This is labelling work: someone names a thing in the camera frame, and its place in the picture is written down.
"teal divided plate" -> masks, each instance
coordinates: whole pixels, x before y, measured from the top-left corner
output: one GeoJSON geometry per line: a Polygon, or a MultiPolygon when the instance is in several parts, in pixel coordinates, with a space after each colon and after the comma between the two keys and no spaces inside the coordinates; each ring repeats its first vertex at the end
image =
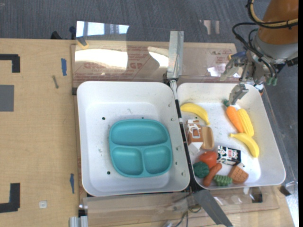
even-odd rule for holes
{"type": "Polygon", "coordinates": [[[156,120],[121,120],[110,128],[109,150],[115,170],[127,177],[166,173],[172,149],[166,127],[156,120]]]}

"yellow corn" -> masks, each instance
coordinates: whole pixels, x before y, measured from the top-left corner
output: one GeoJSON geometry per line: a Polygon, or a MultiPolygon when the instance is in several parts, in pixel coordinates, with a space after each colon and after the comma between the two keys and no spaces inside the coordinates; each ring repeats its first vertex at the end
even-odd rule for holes
{"type": "Polygon", "coordinates": [[[247,111],[245,109],[241,108],[237,111],[237,113],[240,117],[244,133],[246,133],[252,137],[255,134],[255,132],[254,132],[254,128],[252,126],[252,123],[250,121],[250,117],[249,117],[247,111]]]}

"toy carrot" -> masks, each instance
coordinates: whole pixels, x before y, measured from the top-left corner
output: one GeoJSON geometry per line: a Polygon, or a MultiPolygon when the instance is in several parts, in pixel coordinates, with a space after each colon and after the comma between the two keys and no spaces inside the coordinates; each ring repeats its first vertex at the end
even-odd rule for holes
{"type": "Polygon", "coordinates": [[[209,169],[209,174],[203,178],[203,185],[208,187],[210,183],[212,182],[212,179],[217,174],[218,171],[222,169],[222,164],[218,162],[216,165],[214,165],[212,168],[209,169]]]}
{"type": "Polygon", "coordinates": [[[233,106],[228,106],[226,108],[225,112],[226,112],[229,120],[236,127],[237,131],[239,133],[243,133],[244,129],[243,129],[243,125],[242,125],[241,119],[239,117],[239,114],[237,112],[237,109],[235,107],[233,107],[233,106]]]}

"blue tape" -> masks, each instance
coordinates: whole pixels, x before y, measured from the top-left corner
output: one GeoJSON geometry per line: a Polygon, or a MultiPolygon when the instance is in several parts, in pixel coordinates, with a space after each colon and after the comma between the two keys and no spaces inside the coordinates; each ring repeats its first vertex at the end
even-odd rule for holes
{"type": "Polygon", "coordinates": [[[66,60],[64,58],[61,58],[61,69],[62,69],[63,75],[66,76],[67,67],[66,67],[66,60]]]}

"black cable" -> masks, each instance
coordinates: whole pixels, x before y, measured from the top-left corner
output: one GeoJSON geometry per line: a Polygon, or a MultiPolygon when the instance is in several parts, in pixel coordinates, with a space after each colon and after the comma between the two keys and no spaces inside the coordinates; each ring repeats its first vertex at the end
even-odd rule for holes
{"type": "Polygon", "coordinates": [[[257,28],[251,30],[251,31],[250,31],[250,34],[248,35],[248,42],[249,42],[249,45],[250,45],[251,48],[254,48],[253,45],[252,45],[252,43],[251,43],[251,41],[252,41],[252,39],[251,39],[251,34],[252,34],[253,32],[255,32],[255,31],[257,31],[257,30],[258,30],[257,28]]]}
{"type": "Polygon", "coordinates": [[[198,210],[196,210],[196,211],[193,211],[193,209],[192,209],[192,208],[191,208],[191,209],[189,209],[189,211],[191,211],[192,213],[198,213],[200,210],[201,210],[201,207],[200,207],[198,210]]]}
{"type": "Polygon", "coordinates": [[[181,217],[181,219],[180,219],[180,221],[177,223],[177,225],[176,226],[174,226],[174,227],[178,227],[181,223],[182,223],[182,221],[183,221],[183,219],[184,219],[184,217],[185,217],[185,215],[186,215],[186,213],[187,213],[187,211],[182,215],[182,217],[181,217]]]}
{"type": "Polygon", "coordinates": [[[262,59],[260,59],[263,63],[264,63],[264,65],[266,65],[266,67],[269,69],[269,71],[270,71],[270,76],[271,77],[273,77],[274,76],[274,73],[273,73],[273,71],[275,72],[275,77],[276,77],[276,70],[275,70],[275,68],[273,67],[273,66],[271,66],[271,65],[269,65],[267,62],[265,62],[264,60],[262,60],[262,59]]]}
{"type": "Polygon", "coordinates": [[[275,72],[275,78],[277,78],[278,77],[278,73],[277,73],[277,71],[276,71],[276,68],[274,67],[274,65],[273,64],[270,64],[270,66],[271,66],[271,68],[273,69],[273,71],[275,72]]]}
{"type": "Polygon", "coordinates": [[[298,22],[289,23],[289,20],[281,20],[281,21],[274,21],[274,22],[264,22],[264,21],[259,22],[253,16],[253,13],[252,13],[252,10],[251,10],[253,8],[251,7],[251,5],[253,6],[253,0],[247,0],[246,7],[248,9],[248,16],[258,26],[265,27],[265,28],[278,29],[278,28],[291,28],[291,27],[296,26],[296,25],[299,24],[298,22]],[[278,25],[275,26],[275,24],[280,24],[280,23],[286,23],[286,24],[285,25],[280,25],[280,26],[278,26],[278,25]]]}
{"type": "Polygon", "coordinates": [[[243,37],[241,37],[236,31],[235,31],[235,28],[238,27],[238,26],[241,26],[241,25],[256,25],[255,23],[249,23],[249,22],[244,22],[244,23],[238,23],[238,24],[235,24],[233,27],[232,27],[232,32],[233,34],[236,36],[236,39],[240,40],[242,42],[242,44],[244,45],[244,47],[247,49],[247,50],[250,50],[252,52],[254,52],[259,58],[263,57],[263,55],[258,52],[255,48],[253,47],[250,47],[250,45],[243,39],[243,37]]]}
{"type": "Polygon", "coordinates": [[[188,211],[186,212],[186,227],[188,227],[188,211]]]}

